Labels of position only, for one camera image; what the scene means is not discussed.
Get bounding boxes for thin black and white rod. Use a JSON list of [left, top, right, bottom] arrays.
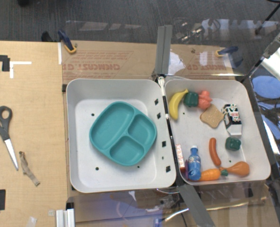
[[157, 76, 181, 175]]

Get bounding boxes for teal divided plate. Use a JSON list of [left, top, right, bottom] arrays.
[[89, 101, 158, 167]]

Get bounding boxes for yellow banana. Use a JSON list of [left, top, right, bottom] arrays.
[[168, 88, 189, 121]]

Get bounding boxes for dark green toy pepper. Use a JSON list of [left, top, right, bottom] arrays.
[[183, 91, 199, 108], [225, 136, 242, 151]]

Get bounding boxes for brown cardboard board red print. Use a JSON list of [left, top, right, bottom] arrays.
[[61, 40, 270, 223]]

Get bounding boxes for red and white packet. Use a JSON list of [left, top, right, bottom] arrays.
[[175, 143, 186, 170]]

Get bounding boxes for white plastic tray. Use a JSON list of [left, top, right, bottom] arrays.
[[164, 79, 271, 186], [66, 79, 177, 194]]

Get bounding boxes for pink toy shrimp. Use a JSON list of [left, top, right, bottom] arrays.
[[197, 90, 213, 111]]

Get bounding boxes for tan bread slice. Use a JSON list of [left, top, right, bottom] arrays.
[[200, 104, 225, 129]]

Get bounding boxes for blue plastic bottle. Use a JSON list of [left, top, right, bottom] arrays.
[[187, 145, 202, 181]]

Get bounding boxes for orange sausage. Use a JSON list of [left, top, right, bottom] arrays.
[[209, 137, 222, 167]]

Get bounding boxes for black and white milk carton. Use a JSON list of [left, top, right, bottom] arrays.
[[221, 104, 243, 136]]

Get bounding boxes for orange carrot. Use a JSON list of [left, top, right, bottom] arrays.
[[198, 168, 229, 182]]

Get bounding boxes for orange chicken drumstick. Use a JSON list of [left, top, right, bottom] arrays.
[[219, 161, 250, 177]]

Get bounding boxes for crumpled grey strip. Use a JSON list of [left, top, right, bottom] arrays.
[[18, 151, 41, 187]]

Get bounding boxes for grey handled scissors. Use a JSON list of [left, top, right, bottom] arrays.
[[0, 105, 19, 171]]

